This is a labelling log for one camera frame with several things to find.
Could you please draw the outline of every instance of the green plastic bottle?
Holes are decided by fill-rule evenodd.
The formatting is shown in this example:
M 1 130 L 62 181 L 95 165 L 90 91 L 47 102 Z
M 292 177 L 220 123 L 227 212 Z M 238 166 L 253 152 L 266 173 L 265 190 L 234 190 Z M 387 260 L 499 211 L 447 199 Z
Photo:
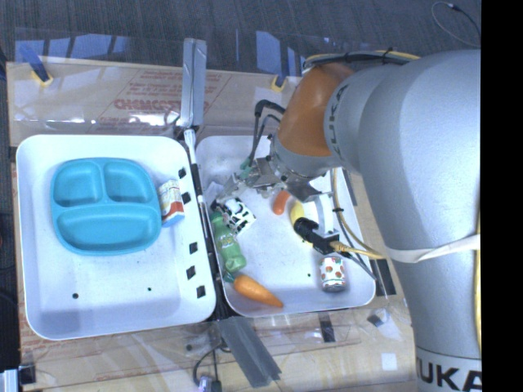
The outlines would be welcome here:
M 226 270 L 234 273 L 241 270 L 247 264 L 244 255 L 239 249 L 239 244 L 229 227 L 223 221 L 221 212 L 211 215 L 214 243 L 225 262 Z

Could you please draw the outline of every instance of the tin can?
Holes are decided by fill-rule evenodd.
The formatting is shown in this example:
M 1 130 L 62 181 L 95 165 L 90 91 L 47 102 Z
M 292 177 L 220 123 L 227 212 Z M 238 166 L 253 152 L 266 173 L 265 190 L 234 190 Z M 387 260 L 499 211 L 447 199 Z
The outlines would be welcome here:
M 177 179 L 170 179 L 158 187 L 162 226 L 170 226 L 185 216 L 181 199 L 180 184 Z
M 326 292 L 340 292 L 346 288 L 345 269 L 341 257 L 320 260 L 321 285 Z

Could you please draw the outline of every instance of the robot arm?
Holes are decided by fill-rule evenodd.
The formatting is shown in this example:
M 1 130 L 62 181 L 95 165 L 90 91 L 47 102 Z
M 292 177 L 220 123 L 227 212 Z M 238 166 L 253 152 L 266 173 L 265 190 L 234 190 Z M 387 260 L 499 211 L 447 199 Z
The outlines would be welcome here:
M 360 173 L 396 258 L 474 234 L 481 52 L 358 72 L 319 64 L 298 85 L 263 159 L 267 186 L 309 201 L 318 194 L 308 182 L 327 170 Z M 411 313 L 420 391 L 482 390 L 476 251 L 464 248 L 417 264 L 393 259 Z

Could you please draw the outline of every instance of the dark floor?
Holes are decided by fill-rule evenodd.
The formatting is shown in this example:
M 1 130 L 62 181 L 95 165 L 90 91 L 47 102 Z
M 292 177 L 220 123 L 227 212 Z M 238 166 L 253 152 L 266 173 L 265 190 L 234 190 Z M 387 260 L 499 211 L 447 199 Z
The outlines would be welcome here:
M 0 0 L 0 47 L 14 60 L 16 39 L 24 33 L 120 35 L 140 43 L 134 60 L 178 65 L 181 52 L 169 43 L 200 38 L 208 43 L 210 69 L 280 73 L 288 63 L 260 57 L 261 37 L 269 36 L 261 32 L 299 56 L 326 47 L 393 47 L 426 56 L 477 46 L 476 29 L 463 13 L 434 7 L 438 21 L 459 39 L 438 27 L 431 8 L 439 1 L 458 5 L 481 28 L 481 0 Z M 0 80 L 0 372 L 19 363 L 6 93 Z

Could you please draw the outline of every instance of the blue bowl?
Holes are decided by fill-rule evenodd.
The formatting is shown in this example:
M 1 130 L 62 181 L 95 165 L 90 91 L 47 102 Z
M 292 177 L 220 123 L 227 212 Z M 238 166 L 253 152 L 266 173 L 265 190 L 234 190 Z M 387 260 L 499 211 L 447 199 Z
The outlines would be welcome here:
M 91 256 L 144 250 L 162 227 L 149 174 L 140 164 L 121 158 L 61 164 L 51 179 L 51 214 L 62 245 Z

